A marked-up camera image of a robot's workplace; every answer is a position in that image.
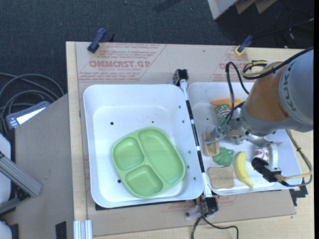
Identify orange carrot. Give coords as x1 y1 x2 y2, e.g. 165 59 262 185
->
211 98 242 107

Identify white plastic tray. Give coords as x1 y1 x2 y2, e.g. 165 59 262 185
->
83 83 205 208
186 82 304 196

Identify red and white can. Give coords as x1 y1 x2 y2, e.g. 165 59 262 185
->
253 147 270 163

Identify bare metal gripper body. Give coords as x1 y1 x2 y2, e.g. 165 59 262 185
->
219 117 270 146

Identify green lettuce leaf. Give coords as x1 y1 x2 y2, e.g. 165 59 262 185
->
212 146 235 167

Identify green divided plate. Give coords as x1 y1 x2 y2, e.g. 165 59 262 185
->
111 126 187 199

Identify thin black and white rod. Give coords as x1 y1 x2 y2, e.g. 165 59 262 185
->
179 80 212 198

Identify brown cardboard board red print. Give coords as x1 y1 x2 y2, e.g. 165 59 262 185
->
74 42 298 237

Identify brown bread slice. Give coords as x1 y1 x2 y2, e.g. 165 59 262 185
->
207 166 235 190

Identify yellow banana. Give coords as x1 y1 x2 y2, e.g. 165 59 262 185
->
235 151 255 189

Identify green and red can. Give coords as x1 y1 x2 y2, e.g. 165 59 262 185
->
214 104 233 129

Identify pale wooden block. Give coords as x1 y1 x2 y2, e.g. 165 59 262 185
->
201 131 221 157

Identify black cylinder on white bracket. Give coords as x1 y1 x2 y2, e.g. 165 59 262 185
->
251 142 283 183

